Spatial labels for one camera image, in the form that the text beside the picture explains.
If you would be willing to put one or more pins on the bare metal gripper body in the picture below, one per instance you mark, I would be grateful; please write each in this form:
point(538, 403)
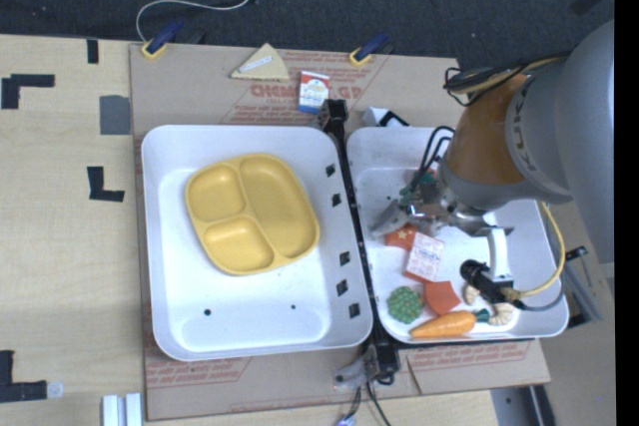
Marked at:
point(430, 202)

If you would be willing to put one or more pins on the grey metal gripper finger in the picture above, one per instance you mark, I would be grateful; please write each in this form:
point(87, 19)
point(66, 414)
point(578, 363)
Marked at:
point(390, 219)
point(435, 226)

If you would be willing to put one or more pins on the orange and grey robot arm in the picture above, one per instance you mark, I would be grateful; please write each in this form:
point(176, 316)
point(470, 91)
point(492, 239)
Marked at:
point(481, 139)

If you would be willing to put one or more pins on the red packet with yellow stars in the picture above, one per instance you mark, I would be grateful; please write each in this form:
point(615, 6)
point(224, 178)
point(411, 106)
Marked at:
point(401, 238)

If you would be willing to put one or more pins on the white packet with red print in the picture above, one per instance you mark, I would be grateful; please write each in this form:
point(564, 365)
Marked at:
point(424, 257)

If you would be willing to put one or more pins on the green grapes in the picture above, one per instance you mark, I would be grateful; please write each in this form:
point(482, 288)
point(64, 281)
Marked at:
point(404, 304)

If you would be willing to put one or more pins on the white plastic tray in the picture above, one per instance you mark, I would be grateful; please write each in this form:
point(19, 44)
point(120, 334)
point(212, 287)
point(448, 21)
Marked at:
point(524, 264)
point(249, 309)

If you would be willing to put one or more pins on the orange carrot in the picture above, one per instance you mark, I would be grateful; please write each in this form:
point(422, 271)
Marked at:
point(444, 325)

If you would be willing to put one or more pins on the small white and black box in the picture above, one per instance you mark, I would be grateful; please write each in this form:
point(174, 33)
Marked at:
point(379, 116)

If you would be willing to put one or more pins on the beige pretzel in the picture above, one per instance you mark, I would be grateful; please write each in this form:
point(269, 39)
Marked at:
point(501, 314)

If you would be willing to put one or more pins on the yellow divided plate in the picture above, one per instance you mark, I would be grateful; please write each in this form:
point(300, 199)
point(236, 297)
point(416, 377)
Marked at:
point(259, 209)

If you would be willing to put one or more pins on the red, white and blue carton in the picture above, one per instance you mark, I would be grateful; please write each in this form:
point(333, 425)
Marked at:
point(313, 92)

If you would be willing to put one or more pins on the beige triangular sandwich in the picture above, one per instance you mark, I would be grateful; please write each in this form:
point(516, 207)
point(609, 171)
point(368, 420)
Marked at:
point(262, 65)

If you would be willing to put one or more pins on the brown cardboard board, red print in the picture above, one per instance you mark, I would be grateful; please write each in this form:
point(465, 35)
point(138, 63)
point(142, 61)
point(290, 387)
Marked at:
point(199, 90)

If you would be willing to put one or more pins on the black cylinder on white bracket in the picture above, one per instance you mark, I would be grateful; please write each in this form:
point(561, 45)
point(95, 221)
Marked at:
point(497, 254)

